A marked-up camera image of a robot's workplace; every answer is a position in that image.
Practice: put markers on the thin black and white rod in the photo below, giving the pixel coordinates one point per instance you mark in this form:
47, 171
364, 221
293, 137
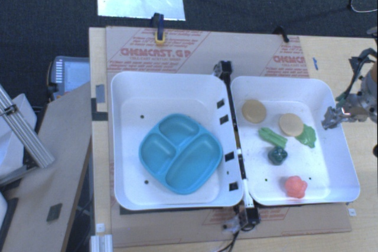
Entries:
235, 127

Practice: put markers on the dark green bell pepper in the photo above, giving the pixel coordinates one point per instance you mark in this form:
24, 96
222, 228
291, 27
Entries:
277, 155

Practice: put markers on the tan round biscuit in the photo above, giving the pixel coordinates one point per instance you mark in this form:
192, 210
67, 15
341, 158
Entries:
254, 111
291, 124

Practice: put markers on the brown cardboard board red print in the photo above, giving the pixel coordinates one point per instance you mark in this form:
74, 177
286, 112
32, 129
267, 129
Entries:
189, 47

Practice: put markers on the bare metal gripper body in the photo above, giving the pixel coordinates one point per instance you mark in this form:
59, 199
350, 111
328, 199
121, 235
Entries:
361, 103

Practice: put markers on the blue divided plate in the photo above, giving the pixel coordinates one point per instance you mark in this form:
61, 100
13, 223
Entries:
180, 153

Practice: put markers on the light green lettuce leaf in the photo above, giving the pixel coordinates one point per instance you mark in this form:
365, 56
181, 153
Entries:
308, 137

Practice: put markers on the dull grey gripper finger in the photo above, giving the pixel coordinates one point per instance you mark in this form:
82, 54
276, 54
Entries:
327, 122
333, 111

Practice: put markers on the red bell pepper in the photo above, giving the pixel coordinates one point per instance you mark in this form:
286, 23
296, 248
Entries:
296, 186

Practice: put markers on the white plastic tray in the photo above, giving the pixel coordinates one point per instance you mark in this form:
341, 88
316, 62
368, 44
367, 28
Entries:
133, 103
319, 174

